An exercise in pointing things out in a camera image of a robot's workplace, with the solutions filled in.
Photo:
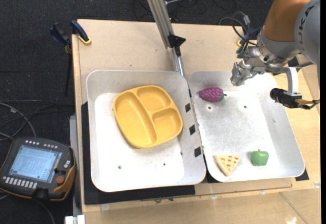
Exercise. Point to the black cylinder on white bracket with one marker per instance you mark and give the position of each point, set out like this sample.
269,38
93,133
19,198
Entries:
286,98

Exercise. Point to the green bell pepper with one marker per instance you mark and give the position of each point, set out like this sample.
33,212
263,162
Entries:
259,158

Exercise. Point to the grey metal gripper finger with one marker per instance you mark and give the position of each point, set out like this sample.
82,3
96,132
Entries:
235,75
245,75

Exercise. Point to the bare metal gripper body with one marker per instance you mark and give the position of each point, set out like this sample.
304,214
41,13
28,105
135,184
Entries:
257,61

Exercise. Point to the yellow divided plate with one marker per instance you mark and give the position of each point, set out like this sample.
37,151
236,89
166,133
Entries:
142,121

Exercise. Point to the pizza slice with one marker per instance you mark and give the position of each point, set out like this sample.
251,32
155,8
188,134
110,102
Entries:
226,163

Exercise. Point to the white plastic tray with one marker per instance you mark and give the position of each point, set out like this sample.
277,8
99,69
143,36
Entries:
142,167
242,128

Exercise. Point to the pale wood board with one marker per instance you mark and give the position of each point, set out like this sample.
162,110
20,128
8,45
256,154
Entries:
132,44

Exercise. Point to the purple grapes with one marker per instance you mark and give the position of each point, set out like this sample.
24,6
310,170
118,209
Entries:
211,94

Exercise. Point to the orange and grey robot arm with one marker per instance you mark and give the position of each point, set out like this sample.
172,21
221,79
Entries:
285,19

